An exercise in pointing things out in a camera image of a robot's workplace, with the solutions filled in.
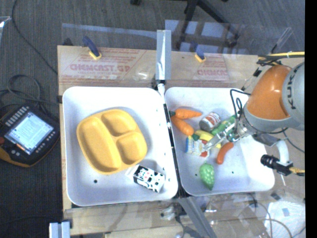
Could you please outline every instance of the green toy grape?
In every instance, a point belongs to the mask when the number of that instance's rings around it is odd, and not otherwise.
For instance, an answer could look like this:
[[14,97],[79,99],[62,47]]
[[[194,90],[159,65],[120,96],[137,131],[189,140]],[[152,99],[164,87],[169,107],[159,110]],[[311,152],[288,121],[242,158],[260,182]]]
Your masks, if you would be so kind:
[[204,185],[212,190],[213,185],[214,185],[214,169],[213,165],[204,163],[200,166],[199,168],[199,175],[200,178],[202,179]]

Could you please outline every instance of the yellow cable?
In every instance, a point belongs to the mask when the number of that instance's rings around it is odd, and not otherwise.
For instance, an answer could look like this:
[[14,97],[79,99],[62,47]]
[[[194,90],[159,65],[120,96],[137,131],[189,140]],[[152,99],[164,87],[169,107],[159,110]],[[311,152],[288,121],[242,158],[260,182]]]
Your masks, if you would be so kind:
[[304,56],[305,55],[305,51],[300,51],[300,52],[287,52],[287,53],[279,53],[279,54],[269,54],[268,56],[286,56],[286,57],[290,57],[290,56]]
[[291,172],[293,172],[295,174],[298,174],[298,173],[304,174],[305,173],[305,170],[302,170],[302,169],[299,169],[299,168],[296,168],[296,167],[290,167],[289,171],[291,171]]

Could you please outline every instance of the black cable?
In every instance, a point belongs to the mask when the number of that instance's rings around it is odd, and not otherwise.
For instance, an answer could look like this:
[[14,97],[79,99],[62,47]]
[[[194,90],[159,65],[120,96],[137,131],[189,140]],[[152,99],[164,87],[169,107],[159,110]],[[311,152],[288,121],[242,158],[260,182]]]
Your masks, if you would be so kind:
[[[236,105],[235,105],[234,100],[233,100],[232,92],[237,92],[237,93],[246,94],[246,95],[251,95],[251,94],[240,91],[240,90],[236,90],[236,89],[230,89],[230,97],[231,97],[231,102],[232,102],[233,109],[234,109],[234,114],[238,118],[237,109],[236,109]],[[241,103],[240,99],[239,99],[239,102],[237,100],[237,106],[239,107],[239,111],[241,112],[242,111],[242,103]]]
[[257,61],[257,64],[261,65],[261,66],[266,66],[266,65],[269,65],[269,66],[275,66],[275,65],[282,65],[282,62],[279,61],[279,60],[267,60],[267,61],[264,61],[264,60],[259,60]]
[[183,234],[180,238],[183,238],[185,235],[185,226],[183,225],[182,221],[180,220],[179,215],[175,216],[175,220],[181,225],[182,229],[183,229]]
[[257,208],[258,206],[258,201],[256,200],[256,198],[253,196],[253,194],[251,192],[248,193],[248,195],[250,195],[253,199],[253,203],[254,204],[254,207]]
[[284,128],[284,129],[282,129],[282,130],[279,130],[279,131],[276,131],[276,132],[270,132],[270,133],[268,133],[268,134],[280,134],[280,133],[283,133],[283,132],[285,132],[285,131],[287,131],[288,130],[288,128],[286,127],[286,128]]
[[[14,84],[14,81],[20,77],[23,77],[23,78],[27,78],[29,80],[31,80],[33,82],[33,84],[36,86],[37,88],[37,94],[36,96],[33,96],[31,94],[28,94],[26,92],[23,92],[23,91],[19,91],[19,90],[16,90],[16,89],[13,89],[13,84]],[[48,111],[47,109],[44,107],[43,104],[49,104],[49,105],[53,105],[53,106],[56,106],[58,107],[58,103],[54,103],[54,102],[49,102],[49,101],[45,101],[45,100],[42,100],[41,99],[41,95],[42,95],[42,91],[41,91],[41,86],[40,84],[37,82],[36,79],[28,76],[28,75],[24,75],[24,74],[18,74],[18,75],[14,75],[12,76],[8,82],[7,82],[7,86],[6,86],[6,89],[2,89],[0,90],[0,93],[9,93],[9,94],[12,94],[13,96],[19,98],[19,99],[22,99],[24,101],[29,101],[29,102],[35,102],[35,106],[41,110],[44,114],[48,115]],[[0,107],[0,111],[7,108],[7,107],[10,107],[10,106],[14,106],[14,105],[20,105],[18,103],[13,103],[13,104],[8,104],[8,105],[4,105],[2,107]]]
[[274,53],[274,50],[277,48],[277,43],[273,46],[273,48],[271,49],[271,53]]
[[242,105],[242,102],[240,100],[240,98],[236,98],[236,104],[237,104],[237,107],[238,107],[238,113],[239,113],[239,120],[240,120],[240,117],[241,117],[241,114],[243,112],[243,105]]
[[304,177],[305,173],[296,173],[296,175],[299,176],[299,177]]
[[291,233],[291,231],[289,230],[289,228],[288,228],[283,222],[281,222],[281,221],[279,221],[279,220],[275,220],[275,219],[271,219],[271,221],[277,222],[277,223],[279,223],[280,225],[282,225],[282,226],[286,229],[286,231],[288,232],[290,238],[292,238],[292,233]]
[[13,26],[14,28],[16,29],[16,31],[18,32],[18,34],[22,37],[22,39],[42,58],[42,60],[46,63],[46,65],[55,73],[57,74],[57,71],[49,64],[49,62],[44,58],[44,56],[24,37],[24,35],[21,33],[21,31],[19,30],[16,22],[15,22],[15,19],[14,19],[14,10],[15,10],[15,7],[17,5],[17,1],[18,0],[15,0],[14,3],[13,3],[13,7],[12,7],[12,23],[13,23]]
[[296,236],[300,235],[305,229],[306,229],[306,227],[303,227],[297,234],[295,234],[293,236],[293,238],[295,238]]
[[269,224],[270,224],[270,237],[271,238],[273,238],[273,230],[272,230],[272,218],[271,218],[271,214],[268,212],[268,209],[263,205],[263,204],[261,204],[261,203],[259,203],[254,197],[253,197],[253,201],[254,202],[252,202],[252,203],[250,203],[248,206],[246,206],[240,213],[239,213],[239,215],[238,215],[238,217],[243,213],[243,211],[247,208],[247,207],[250,207],[251,205],[255,205],[255,207],[257,207],[257,205],[260,205],[260,206],[262,206],[264,209],[265,209],[265,211],[266,211],[266,213],[267,213],[267,215],[268,215],[268,219],[267,220],[269,220]]
[[297,150],[299,150],[299,151],[302,152],[302,153],[305,153],[304,150],[302,150],[301,148],[297,147],[296,145],[293,144],[293,142],[292,142],[291,140],[289,140],[288,136],[286,135],[286,133],[285,133],[284,131],[283,131],[283,134],[284,134],[284,136],[286,137],[286,140],[287,140],[294,148],[296,148]]

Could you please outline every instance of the toy carrot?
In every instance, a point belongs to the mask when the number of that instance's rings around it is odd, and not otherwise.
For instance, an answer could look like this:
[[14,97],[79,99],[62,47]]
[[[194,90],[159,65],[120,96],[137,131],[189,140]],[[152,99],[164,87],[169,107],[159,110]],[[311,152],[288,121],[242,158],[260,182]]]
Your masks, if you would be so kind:
[[176,116],[179,119],[187,119],[193,117],[199,117],[202,115],[201,112],[190,110],[190,109],[176,109],[174,112],[170,112],[171,116]]
[[221,165],[224,161],[225,154],[233,147],[232,142],[225,143],[218,152],[217,164]]
[[191,127],[187,122],[182,119],[177,118],[176,116],[171,116],[170,120],[182,133],[187,136],[194,134],[194,128]]

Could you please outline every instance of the clear plastic panel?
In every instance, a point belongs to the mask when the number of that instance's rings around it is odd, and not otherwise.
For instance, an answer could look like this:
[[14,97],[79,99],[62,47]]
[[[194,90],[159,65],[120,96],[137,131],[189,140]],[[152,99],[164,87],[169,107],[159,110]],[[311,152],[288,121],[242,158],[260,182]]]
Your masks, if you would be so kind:
[[[171,86],[241,88],[257,69],[257,55],[279,52],[292,36],[290,28],[166,20],[170,30]],[[83,37],[99,48],[94,60]],[[62,25],[59,46],[60,85],[152,87],[157,32],[88,25]],[[206,61],[195,57],[192,42]]]
[[[306,237],[305,202],[290,190],[194,200],[217,238]],[[97,233],[114,237],[201,237],[195,220],[185,214],[178,199],[73,208],[64,212],[64,219],[71,220],[74,238]]]
[[288,52],[290,27],[263,27],[229,23],[166,20],[165,29],[172,31],[172,50],[192,52],[195,42],[204,53],[267,55]]
[[1,46],[1,38],[5,24],[10,21],[11,18],[9,16],[0,17],[0,46]]

